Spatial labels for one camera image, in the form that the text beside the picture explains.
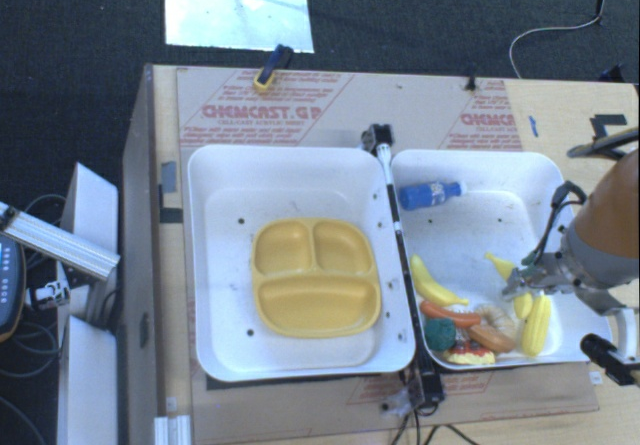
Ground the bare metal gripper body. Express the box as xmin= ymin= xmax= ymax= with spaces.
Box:
xmin=519 ymin=251 xmax=627 ymax=318

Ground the small yellow banana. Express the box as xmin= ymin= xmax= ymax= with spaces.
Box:
xmin=483 ymin=252 xmax=535 ymax=321

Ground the beige doughnut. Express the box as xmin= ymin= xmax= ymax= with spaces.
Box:
xmin=473 ymin=303 xmax=519 ymax=335

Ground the yellow corn cob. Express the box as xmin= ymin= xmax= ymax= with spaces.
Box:
xmin=520 ymin=293 xmax=553 ymax=358

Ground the white plastic tray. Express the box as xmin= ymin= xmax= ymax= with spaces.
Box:
xmin=187 ymin=143 xmax=418 ymax=383
xmin=390 ymin=148 xmax=616 ymax=372

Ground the orange sausage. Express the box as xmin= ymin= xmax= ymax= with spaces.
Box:
xmin=419 ymin=299 xmax=483 ymax=328

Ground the large yellow banana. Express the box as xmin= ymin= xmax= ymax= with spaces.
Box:
xmin=409 ymin=253 xmax=471 ymax=309

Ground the pizza slice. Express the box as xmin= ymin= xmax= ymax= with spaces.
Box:
xmin=441 ymin=339 xmax=497 ymax=366

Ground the green broccoli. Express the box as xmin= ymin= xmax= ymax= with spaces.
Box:
xmin=424 ymin=317 xmax=458 ymax=353

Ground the blue bottle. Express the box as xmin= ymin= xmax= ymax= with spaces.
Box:
xmin=397 ymin=180 xmax=469 ymax=212

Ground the thin black and white rod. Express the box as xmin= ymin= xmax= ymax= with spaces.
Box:
xmin=377 ymin=142 xmax=437 ymax=384

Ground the yellow divided plate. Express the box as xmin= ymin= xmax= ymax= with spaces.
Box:
xmin=250 ymin=217 xmax=383 ymax=340

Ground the brown cardboard board red print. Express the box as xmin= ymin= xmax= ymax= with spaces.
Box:
xmin=175 ymin=66 xmax=601 ymax=428

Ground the black cylinder on white bracket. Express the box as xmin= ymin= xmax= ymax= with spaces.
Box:
xmin=579 ymin=307 xmax=640 ymax=387

